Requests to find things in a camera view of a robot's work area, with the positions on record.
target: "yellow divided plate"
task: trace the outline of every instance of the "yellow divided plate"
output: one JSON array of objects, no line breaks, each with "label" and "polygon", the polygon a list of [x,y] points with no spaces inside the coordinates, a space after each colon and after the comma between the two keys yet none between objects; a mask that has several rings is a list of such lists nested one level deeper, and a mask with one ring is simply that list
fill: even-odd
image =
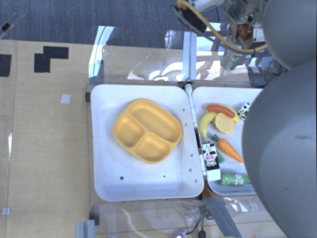
[{"label": "yellow divided plate", "polygon": [[182,136],[180,122],[147,99],[133,101],[113,127],[116,141],[138,159],[155,164],[164,160]]}]

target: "black tape marking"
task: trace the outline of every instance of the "black tape marking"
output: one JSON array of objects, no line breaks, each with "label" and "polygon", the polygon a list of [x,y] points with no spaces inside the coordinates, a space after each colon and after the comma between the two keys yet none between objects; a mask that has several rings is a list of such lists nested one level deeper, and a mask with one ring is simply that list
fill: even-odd
[{"label": "black tape marking", "polygon": [[44,46],[45,58],[68,59],[68,47],[49,47]]},{"label": "black tape marking", "polygon": [[44,57],[44,54],[34,54],[34,72],[51,72],[51,60]]},{"label": "black tape marking", "polygon": [[0,55],[0,77],[9,77],[12,55]]}]

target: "toy carrot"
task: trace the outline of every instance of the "toy carrot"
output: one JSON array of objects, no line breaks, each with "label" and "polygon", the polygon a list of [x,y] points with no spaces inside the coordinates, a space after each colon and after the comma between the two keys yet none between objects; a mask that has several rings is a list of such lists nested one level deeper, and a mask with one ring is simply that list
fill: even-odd
[{"label": "toy carrot", "polygon": [[233,148],[233,146],[224,138],[219,139],[217,135],[211,137],[214,141],[217,142],[217,147],[226,155],[231,158],[244,163],[244,160],[241,158],[240,154]]}]

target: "white tray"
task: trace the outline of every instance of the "white tray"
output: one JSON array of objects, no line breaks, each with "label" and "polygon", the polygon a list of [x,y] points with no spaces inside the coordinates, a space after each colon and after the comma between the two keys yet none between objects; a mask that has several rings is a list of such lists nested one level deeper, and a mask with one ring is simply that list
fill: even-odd
[{"label": "white tray", "polygon": [[[206,112],[206,108],[209,104],[225,104],[232,107],[235,111],[239,109],[246,103],[250,104],[261,92],[261,89],[255,88],[227,88],[227,87],[198,87],[193,91],[193,102],[195,106],[195,114],[197,121]],[[208,126],[207,138],[211,140],[212,135],[217,134],[219,138],[227,139],[230,144],[242,155],[242,128],[244,122],[239,120],[235,123],[235,128],[232,133],[225,134],[217,130],[214,123]],[[226,156],[220,151],[221,155],[225,159],[223,163],[220,164],[221,172],[225,173],[242,173],[247,175],[245,165],[239,163],[232,158]],[[245,184],[243,186],[222,186],[216,181],[209,182],[210,188],[220,195],[245,195],[245,194],[256,194],[251,184]]]},{"label": "white tray", "polygon": [[[173,152],[147,164],[114,139],[113,125],[132,101],[149,99],[182,124]],[[106,201],[195,197],[204,187],[187,94],[174,86],[99,85],[91,93],[95,189]]]}]

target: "clear plastic panel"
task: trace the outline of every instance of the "clear plastic panel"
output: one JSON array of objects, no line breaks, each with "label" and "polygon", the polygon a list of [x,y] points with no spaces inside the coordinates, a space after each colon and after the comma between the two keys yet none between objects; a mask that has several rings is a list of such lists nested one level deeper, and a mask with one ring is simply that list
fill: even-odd
[{"label": "clear plastic panel", "polygon": [[122,31],[120,27],[99,26],[89,63],[91,84],[183,80],[187,71],[183,64],[184,32],[169,30],[162,48],[149,48],[116,42]]},{"label": "clear plastic panel", "polygon": [[[226,210],[243,237],[285,237],[256,196],[226,197]],[[201,200],[105,203],[94,206],[97,238],[225,237]]]},{"label": "clear plastic panel", "polygon": [[8,15],[0,22],[0,238],[6,236],[6,221],[10,214],[8,191],[17,69],[15,40],[18,22],[23,17],[23,14]]}]

